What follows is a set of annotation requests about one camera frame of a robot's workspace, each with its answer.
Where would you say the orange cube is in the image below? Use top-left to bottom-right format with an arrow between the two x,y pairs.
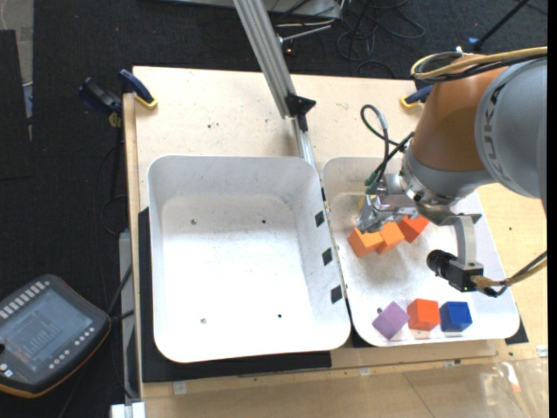
376,221 -> 406,255
346,226 -> 386,259

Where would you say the black cylinder on white bracket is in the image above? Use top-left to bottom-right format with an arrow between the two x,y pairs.
426,213 -> 486,293

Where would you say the white plastic tray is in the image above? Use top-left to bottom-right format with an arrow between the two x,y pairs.
146,153 -> 352,364
321,156 -> 522,348

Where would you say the red-orange cube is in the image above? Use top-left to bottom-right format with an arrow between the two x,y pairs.
399,214 -> 431,244
406,298 -> 442,340

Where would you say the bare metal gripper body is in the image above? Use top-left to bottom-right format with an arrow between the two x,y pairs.
366,173 -> 481,227

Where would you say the purple cube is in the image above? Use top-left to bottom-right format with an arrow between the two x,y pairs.
371,300 -> 412,342

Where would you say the blue cube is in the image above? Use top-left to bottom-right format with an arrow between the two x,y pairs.
439,300 -> 473,338

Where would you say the pale wood board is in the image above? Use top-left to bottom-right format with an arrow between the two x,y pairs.
123,64 -> 548,399

